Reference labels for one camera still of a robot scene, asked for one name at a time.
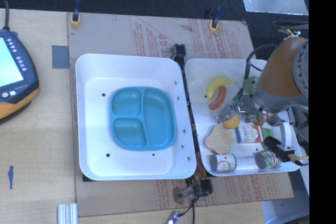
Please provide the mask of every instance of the banana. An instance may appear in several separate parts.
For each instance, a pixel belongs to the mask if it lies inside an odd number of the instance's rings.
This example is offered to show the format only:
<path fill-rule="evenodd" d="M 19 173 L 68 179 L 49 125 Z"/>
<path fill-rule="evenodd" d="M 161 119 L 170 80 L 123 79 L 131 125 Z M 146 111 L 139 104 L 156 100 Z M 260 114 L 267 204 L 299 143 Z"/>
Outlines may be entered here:
<path fill-rule="evenodd" d="M 216 77 L 212 81 L 210 81 L 209 84 L 206 86 L 205 95 L 208 99 L 212 99 L 212 97 L 214 97 L 215 95 L 216 90 L 220 86 L 233 83 L 235 83 L 234 80 L 229 80 L 226 77 L 223 76 Z"/>

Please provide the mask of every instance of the can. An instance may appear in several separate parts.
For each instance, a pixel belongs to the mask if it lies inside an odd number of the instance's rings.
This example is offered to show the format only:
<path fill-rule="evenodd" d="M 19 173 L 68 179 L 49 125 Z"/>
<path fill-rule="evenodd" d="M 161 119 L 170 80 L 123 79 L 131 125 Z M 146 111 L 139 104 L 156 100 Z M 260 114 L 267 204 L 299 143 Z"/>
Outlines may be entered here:
<path fill-rule="evenodd" d="M 214 154 L 210 158 L 210 167 L 215 173 L 232 172 L 236 169 L 236 157 L 233 154 Z"/>
<path fill-rule="evenodd" d="M 260 169 L 265 169 L 281 163 L 281 160 L 271 150 L 258 152 L 255 155 L 255 160 Z"/>

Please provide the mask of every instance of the cardboard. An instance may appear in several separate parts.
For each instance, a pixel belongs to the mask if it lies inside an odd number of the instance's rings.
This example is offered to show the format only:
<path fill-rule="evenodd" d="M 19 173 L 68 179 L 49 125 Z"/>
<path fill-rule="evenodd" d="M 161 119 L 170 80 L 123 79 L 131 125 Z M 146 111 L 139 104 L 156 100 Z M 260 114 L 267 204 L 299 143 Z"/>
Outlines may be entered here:
<path fill-rule="evenodd" d="M 184 44 L 186 61 L 193 58 L 246 59 L 253 50 L 247 25 L 219 21 L 209 30 L 210 20 L 148 16 L 81 14 L 72 25 L 67 16 L 72 123 L 78 216 L 185 208 L 173 191 L 184 189 L 185 180 L 128 180 L 94 182 L 79 167 L 75 63 L 87 53 L 168 57 L 174 44 Z M 235 204 L 292 198 L 288 173 L 211 177 L 214 192 L 195 206 Z"/>

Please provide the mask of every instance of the blue plate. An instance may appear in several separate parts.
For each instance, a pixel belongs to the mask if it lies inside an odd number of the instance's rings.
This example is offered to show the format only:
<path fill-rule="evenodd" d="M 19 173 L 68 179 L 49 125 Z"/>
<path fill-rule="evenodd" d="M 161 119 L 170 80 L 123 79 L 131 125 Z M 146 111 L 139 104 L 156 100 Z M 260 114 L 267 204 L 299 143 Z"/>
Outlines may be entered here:
<path fill-rule="evenodd" d="M 157 88 L 117 90 L 111 97 L 110 119 L 115 141 L 127 150 L 162 150 L 176 138 L 172 101 Z"/>

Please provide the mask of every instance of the bread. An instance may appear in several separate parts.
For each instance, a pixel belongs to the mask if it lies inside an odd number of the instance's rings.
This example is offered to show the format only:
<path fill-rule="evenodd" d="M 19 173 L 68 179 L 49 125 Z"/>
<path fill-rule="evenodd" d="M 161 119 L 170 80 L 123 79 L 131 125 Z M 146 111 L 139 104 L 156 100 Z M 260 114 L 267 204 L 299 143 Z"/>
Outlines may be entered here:
<path fill-rule="evenodd" d="M 216 154 L 228 154 L 232 142 L 232 132 L 216 124 L 210 135 L 204 140 L 204 145 Z"/>

